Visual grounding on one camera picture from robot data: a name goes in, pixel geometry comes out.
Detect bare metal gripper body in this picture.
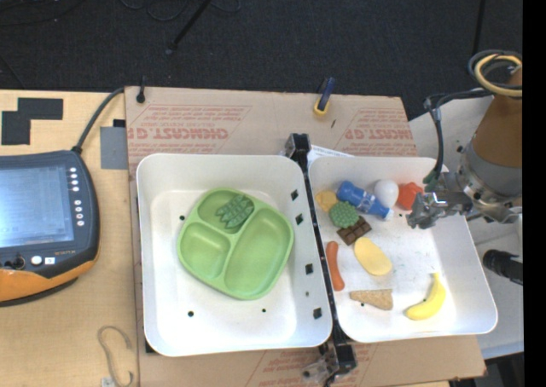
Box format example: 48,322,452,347
435,171,523,226

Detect orange-red toy pepper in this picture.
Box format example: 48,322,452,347
397,182,426,211

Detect white plastic tray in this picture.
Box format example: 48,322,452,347
136,153,334,358
307,155,499,344

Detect white egg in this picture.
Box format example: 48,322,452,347
373,178,400,210

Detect blue bottle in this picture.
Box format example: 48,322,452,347
336,180,395,222

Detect yellow oval toy potato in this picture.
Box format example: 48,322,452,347
353,236,393,277

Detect brown chocolate bar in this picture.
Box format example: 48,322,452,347
336,216,373,247

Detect green broccoli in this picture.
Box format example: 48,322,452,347
328,200,361,229

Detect yellow banana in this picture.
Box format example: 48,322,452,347
404,271,447,321

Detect tan triangular bread slice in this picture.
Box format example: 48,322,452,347
349,288,394,311

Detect small yellow toy food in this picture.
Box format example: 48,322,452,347
315,189,340,213

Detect orange sausage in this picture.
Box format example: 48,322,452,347
325,240,346,292

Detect thin black and white rod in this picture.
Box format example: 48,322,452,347
297,150,345,350

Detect white paper slip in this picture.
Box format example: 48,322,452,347
310,144,356,160

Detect green divided plate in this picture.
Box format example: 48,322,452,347
176,187,295,301

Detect green pea pods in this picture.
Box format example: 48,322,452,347
214,193,256,231

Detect brown cardboard board red print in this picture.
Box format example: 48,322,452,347
123,85,488,387

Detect black cylinder on white bracket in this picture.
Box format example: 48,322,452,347
482,205,524,287

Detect black block with thin wires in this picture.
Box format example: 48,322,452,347
327,340,358,379
283,132,311,160

